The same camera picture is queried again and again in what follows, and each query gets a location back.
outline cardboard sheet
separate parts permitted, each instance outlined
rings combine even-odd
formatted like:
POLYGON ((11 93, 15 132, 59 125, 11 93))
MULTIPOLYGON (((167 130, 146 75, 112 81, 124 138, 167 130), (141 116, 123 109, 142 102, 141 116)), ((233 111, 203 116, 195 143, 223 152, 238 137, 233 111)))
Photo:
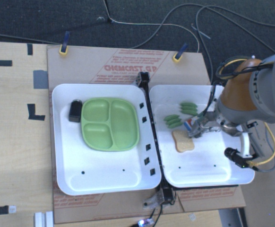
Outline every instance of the cardboard sheet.
MULTIPOLYGON (((183 54, 180 62, 172 57, 176 52, 117 48, 70 46, 61 56, 59 46, 48 46, 48 78, 50 98, 53 201, 55 224, 97 219, 149 216, 143 201, 155 194, 155 189, 69 196, 56 181, 54 135, 52 120, 52 90, 63 83, 135 84, 140 71, 150 74, 149 87, 159 84, 209 85, 202 54, 183 54)), ((163 214, 201 210, 217 210, 245 206, 239 186, 177 191, 174 205, 163 214)))

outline wooden table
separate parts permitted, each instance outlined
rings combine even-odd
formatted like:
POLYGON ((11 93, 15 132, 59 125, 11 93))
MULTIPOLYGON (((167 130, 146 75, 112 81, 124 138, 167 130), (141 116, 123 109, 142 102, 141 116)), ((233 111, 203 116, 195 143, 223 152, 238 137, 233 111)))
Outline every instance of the wooden table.
MULTIPOLYGON (((34 44, 33 56, 27 44, 0 43, 0 60, 12 60, 12 67, 0 66, 0 206, 15 205, 17 212, 0 215, 0 226, 34 226, 36 212, 53 211, 52 163, 48 89, 34 89, 33 71, 47 71, 47 45, 34 44), (27 104, 36 105, 44 121, 29 120, 27 104)), ((217 210, 162 215, 157 226, 221 227, 217 210)), ((61 227, 128 227, 140 218, 99 220, 59 224, 61 227)))

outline divided green plate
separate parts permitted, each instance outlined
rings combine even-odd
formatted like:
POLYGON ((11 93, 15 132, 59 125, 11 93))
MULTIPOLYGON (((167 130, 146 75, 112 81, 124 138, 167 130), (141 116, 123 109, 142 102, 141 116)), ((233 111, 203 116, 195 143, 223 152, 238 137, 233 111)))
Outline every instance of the divided green plate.
POLYGON ((124 151, 134 148, 139 141, 137 112, 123 99, 87 100, 82 107, 81 126, 84 141, 92 149, 124 151))

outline black clip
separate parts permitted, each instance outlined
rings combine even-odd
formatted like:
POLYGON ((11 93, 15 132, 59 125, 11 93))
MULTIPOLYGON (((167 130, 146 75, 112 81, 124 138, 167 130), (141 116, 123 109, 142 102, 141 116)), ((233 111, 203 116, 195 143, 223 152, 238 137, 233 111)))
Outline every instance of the black clip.
POLYGON ((138 87, 143 87, 144 84, 148 84, 148 82, 150 81, 150 75, 149 72, 139 72, 138 76, 137 76, 137 86, 138 87))
POLYGON ((255 127, 257 125, 258 125, 258 123, 256 121, 254 121, 252 123, 247 124, 247 128, 250 129, 250 128, 255 127))

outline wire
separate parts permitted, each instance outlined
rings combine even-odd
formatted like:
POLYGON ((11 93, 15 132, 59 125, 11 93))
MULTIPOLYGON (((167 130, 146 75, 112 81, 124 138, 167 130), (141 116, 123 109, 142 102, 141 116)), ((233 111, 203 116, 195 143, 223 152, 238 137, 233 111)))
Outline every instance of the wire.
MULTIPOLYGON (((124 25, 145 25, 145 26, 160 26, 161 24, 138 24, 138 23, 125 23, 125 22, 118 22, 118 21, 115 21, 115 20, 112 20, 114 23, 118 23, 118 24, 124 24, 124 25)), ((191 33, 193 35, 193 37, 195 38, 197 44, 198 44, 198 49, 196 51, 196 53, 199 53, 199 40, 198 38, 196 37, 196 35, 189 29, 187 29, 186 27, 184 26, 181 26, 181 25, 177 25, 177 24, 162 24, 162 26, 175 26, 175 27, 179 27, 179 28, 182 28, 186 31, 188 31, 189 33, 191 33)), ((142 46, 141 44, 140 45, 136 45, 134 47, 131 47, 131 49, 135 49, 135 48, 138 48, 142 46)))
POLYGON ((25 37, 19 37, 19 36, 12 36, 12 35, 3 35, 0 34, 0 37, 6 37, 6 38, 12 38, 12 39, 18 39, 18 40, 27 40, 27 41, 35 41, 35 42, 41 42, 46 44, 59 44, 56 42, 46 41, 46 40, 37 40, 37 39, 31 39, 31 38, 25 38, 25 37))
POLYGON ((198 10, 198 12, 197 12, 197 14, 196 14, 196 18, 195 18, 195 21, 196 21, 196 29, 197 29, 198 36, 199 36, 199 38, 200 38, 200 40, 201 40, 201 43, 202 43, 202 45, 203 45, 203 47, 204 47, 204 49, 205 49, 205 52, 206 52, 207 57, 208 57, 208 60, 209 60, 209 66, 210 66, 210 70, 211 70, 211 71, 210 71, 210 82, 211 82, 211 84, 213 83, 213 64, 212 64, 211 57, 210 57, 210 54, 209 54, 209 52, 208 52, 208 49, 207 49, 207 47, 206 47, 206 45, 205 45, 205 43, 204 43, 204 40, 203 40, 203 37, 202 37, 203 35, 202 35, 202 33, 200 32, 199 26, 198 26, 198 16, 199 16, 200 12, 201 12, 202 10, 204 10, 204 9, 208 9, 208 10, 210 10, 210 11, 212 11, 212 12, 214 12, 214 13, 220 15, 220 16, 222 16, 223 18, 229 20, 230 22, 234 23, 236 26, 238 26, 239 28, 241 28, 242 30, 244 30, 245 32, 247 32, 249 35, 251 35, 251 36, 254 37, 256 40, 258 40, 259 42, 261 42, 265 47, 267 47, 268 49, 270 49, 271 51, 273 51, 273 52, 275 53, 275 50, 274 50, 273 48, 271 48, 269 45, 267 45, 265 42, 263 42, 261 39, 259 39, 257 36, 255 36, 253 33, 251 33, 249 30, 245 29, 243 26, 239 25, 239 24, 236 23, 234 20, 230 19, 229 17, 225 16, 224 14, 222 14, 222 13, 220 13, 220 12, 218 12, 218 11, 212 9, 212 8, 222 9, 222 10, 224 10, 224 11, 227 11, 227 12, 229 12, 229 13, 232 13, 232 14, 234 14, 234 15, 237 15, 237 16, 243 18, 243 19, 246 19, 246 20, 248 20, 248 21, 250 21, 250 22, 253 22, 253 23, 256 23, 256 24, 259 24, 259 25, 270 26, 270 27, 275 27, 275 25, 273 25, 273 24, 268 24, 268 23, 262 23, 262 22, 253 20, 253 19, 251 19, 251 18, 248 18, 248 17, 246 17, 246 16, 243 16, 243 15, 241 15, 241 14, 238 14, 238 13, 236 13, 236 12, 234 12, 234 11, 231 11, 231 10, 229 10, 229 9, 226 9, 226 8, 223 8, 223 7, 220 7, 220 6, 216 6, 216 5, 207 5, 207 6, 203 6, 203 5, 201 5, 201 4, 196 4, 196 3, 184 3, 184 4, 180 4, 180 5, 178 5, 178 6, 174 7, 174 8, 172 8, 172 9, 167 13, 167 15, 165 16, 165 18, 163 19, 163 21, 162 21, 160 24, 136 24, 136 23, 119 22, 119 21, 114 20, 114 19, 110 16, 110 13, 109 13, 109 11, 108 11, 108 7, 107 7, 107 4, 106 4, 106 1, 105 1, 105 0, 103 0, 103 1, 104 1, 104 5, 105 5, 105 9, 106 9, 108 18, 109 18, 112 22, 119 23, 119 24, 128 24, 128 25, 130 25, 130 24, 131 24, 131 25, 158 25, 158 28, 155 30, 155 32, 154 32, 148 39, 146 39, 144 42, 142 42, 142 43, 140 43, 140 44, 138 44, 138 45, 132 47, 132 49, 136 49, 136 48, 138 48, 138 47, 141 47, 142 45, 144 45, 144 44, 146 44, 147 42, 149 42, 149 41, 157 34, 157 32, 161 29, 161 27, 165 24, 165 21, 166 21, 166 19, 169 17, 169 15, 170 15, 172 12, 174 12, 176 9, 178 9, 178 8, 180 8, 180 7, 184 7, 184 6, 197 6, 197 7, 201 7, 201 9, 198 10))
POLYGON ((155 221, 155 224, 152 226, 152 227, 155 227, 155 225, 157 224, 157 221, 158 219, 160 218, 161 214, 162 214, 162 211, 163 211, 163 205, 161 204, 161 210, 160 210, 160 213, 158 214, 157 218, 156 218, 156 221, 155 221))
POLYGON ((205 114, 207 113, 211 103, 213 102, 213 99, 214 99, 214 95, 215 95, 215 89, 216 89, 216 85, 221 85, 221 83, 219 81, 215 81, 213 84, 212 84, 212 87, 211 87, 211 91, 210 91, 210 96, 209 96, 209 100, 208 100, 208 103, 207 103, 207 106, 206 108, 198 114, 199 117, 201 116, 205 116, 205 114))
POLYGON ((250 72, 253 72, 253 71, 259 71, 259 70, 262 70, 262 69, 269 69, 269 68, 272 68, 273 67, 273 64, 259 64, 258 66, 254 66, 254 67, 245 67, 243 68, 241 71, 233 71, 231 73, 226 73, 226 74, 223 74, 222 75, 222 71, 224 70, 225 67, 235 63, 235 62, 238 62, 238 61, 246 61, 247 59, 246 58, 241 58, 241 59, 235 59, 235 60, 232 60, 228 63, 226 63, 225 65, 221 65, 217 68, 216 70, 216 76, 220 79, 224 79, 224 80, 229 80, 229 79, 232 79, 240 74, 245 74, 245 73, 250 73, 250 72))
MULTIPOLYGON (((265 133, 266 133, 266 141, 267 141, 269 147, 271 148, 271 150, 273 151, 273 147, 272 147, 272 145, 271 145, 271 143, 269 141, 269 138, 268 138, 268 130, 267 130, 267 128, 265 130, 265 133)), ((274 166, 272 168, 270 168, 268 170, 262 170, 262 169, 258 169, 256 167, 256 171, 258 171, 258 172, 272 172, 272 171, 274 171, 274 169, 275 169, 275 157, 274 157, 274 166)))
POLYGON ((250 166, 259 166, 259 165, 263 165, 265 163, 268 163, 270 162, 274 157, 275 157, 275 137, 272 133, 272 131, 270 130, 268 124, 266 122, 264 122, 265 124, 265 127, 266 129, 268 130, 270 136, 272 137, 272 140, 273 140, 273 143, 274 143, 274 151, 273 151, 273 154, 267 159, 267 160, 264 160, 264 161, 260 161, 260 162, 256 162, 256 161, 247 161, 247 163, 250 165, 250 166))
POLYGON ((153 209, 153 211, 152 211, 151 215, 149 216, 149 218, 152 218, 152 216, 153 216, 154 213, 155 213, 155 210, 156 210, 156 208, 153 209))

